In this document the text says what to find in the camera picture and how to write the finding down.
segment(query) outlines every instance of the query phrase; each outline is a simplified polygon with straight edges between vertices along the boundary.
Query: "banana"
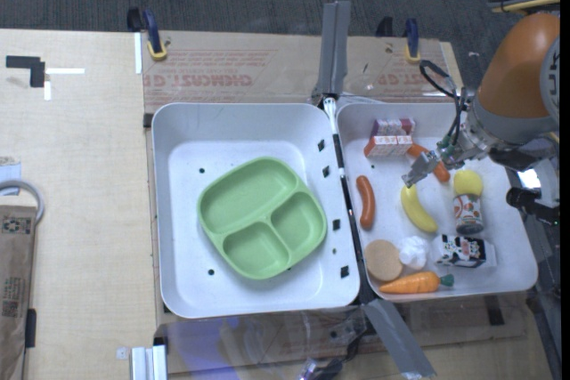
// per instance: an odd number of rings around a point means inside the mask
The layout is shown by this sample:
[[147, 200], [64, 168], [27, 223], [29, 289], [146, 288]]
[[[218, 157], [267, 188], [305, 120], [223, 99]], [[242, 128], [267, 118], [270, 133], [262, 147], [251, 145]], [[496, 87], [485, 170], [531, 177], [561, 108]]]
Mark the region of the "banana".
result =
[[437, 223], [431, 215], [428, 214], [424, 206], [418, 199], [418, 189], [416, 184], [412, 184], [410, 188], [405, 185], [400, 192], [400, 199], [404, 212], [408, 215], [411, 222], [420, 230], [433, 233], [437, 231]]

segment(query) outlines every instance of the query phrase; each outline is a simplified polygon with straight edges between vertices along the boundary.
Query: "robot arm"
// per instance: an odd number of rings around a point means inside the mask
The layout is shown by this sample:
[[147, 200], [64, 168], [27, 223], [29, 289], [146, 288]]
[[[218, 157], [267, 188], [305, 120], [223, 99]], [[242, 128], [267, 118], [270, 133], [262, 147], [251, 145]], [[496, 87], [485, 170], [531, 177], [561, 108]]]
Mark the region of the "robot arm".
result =
[[437, 151], [414, 162], [403, 176], [406, 186], [426, 177], [440, 159], [458, 169], [466, 160], [489, 157], [516, 172], [535, 170], [548, 188], [513, 191], [507, 200], [527, 212], [532, 200], [552, 209], [545, 221], [556, 219], [559, 184], [552, 167], [558, 167], [558, 157], [557, 163], [552, 160], [558, 152], [546, 135], [559, 129], [559, 70], [560, 18], [547, 12], [525, 16], [501, 42], [473, 99], [465, 93], [456, 97], [461, 106], [454, 127]]

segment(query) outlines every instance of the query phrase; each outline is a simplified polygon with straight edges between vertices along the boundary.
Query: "blue clamp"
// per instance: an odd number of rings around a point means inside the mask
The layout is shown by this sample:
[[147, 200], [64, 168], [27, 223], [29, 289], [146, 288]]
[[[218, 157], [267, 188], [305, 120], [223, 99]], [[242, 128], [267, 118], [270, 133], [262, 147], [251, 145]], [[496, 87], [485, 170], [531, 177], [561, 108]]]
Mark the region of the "blue clamp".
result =
[[406, 20], [406, 37], [408, 43], [404, 50], [404, 56], [409, 63], [419, 63], [421, 56], [419, 55], [418, 23], [413, 18]]
[[146, 43], [149, 48], [149, 53], [151, 53], [153, 60], [163, 61], [167, 57], [167, 49], [160, 40], [159, 26], [154, 19], [154, 13], [150, 8], [147, 8], [142, 12], [142, 16], [144, 17], [146, 29], [149, 34], [149, 41]]

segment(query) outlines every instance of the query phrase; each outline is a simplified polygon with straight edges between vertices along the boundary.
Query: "gray cable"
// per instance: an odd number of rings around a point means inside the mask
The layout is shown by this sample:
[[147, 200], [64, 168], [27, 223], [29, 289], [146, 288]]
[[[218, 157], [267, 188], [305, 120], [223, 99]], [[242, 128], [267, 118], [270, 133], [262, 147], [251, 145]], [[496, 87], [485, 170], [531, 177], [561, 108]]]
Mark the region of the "gray cable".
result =
[[40, 193], [40, 191], [37, 189], [37, 187], [34, 184], [28, 181], [23, 181], [22, 179], [12, 179], [10, 181], [0, 182], [0, 190], [8, 189], [10, 187], [17, 187], [18, 189], [27, 190], [29, 193], [31, 193], [34, 196], [37, 202], [37, 211], [36, 211], [36, 225], [37, 225], [44, 216], [44, 199], [42, 198], [42, 194]]

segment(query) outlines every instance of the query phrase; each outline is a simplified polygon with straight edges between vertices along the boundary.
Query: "green plate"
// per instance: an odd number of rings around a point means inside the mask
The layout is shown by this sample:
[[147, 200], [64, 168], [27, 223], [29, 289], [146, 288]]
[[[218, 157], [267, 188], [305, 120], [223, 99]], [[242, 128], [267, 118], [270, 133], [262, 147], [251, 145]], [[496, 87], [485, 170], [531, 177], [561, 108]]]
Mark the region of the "green plate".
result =
[[241, 275], [269, 279], [321, 244], [321, 205], [284, 162], [261, 157], [236, 166], [198, 198], [198, 217], [220, 255]]

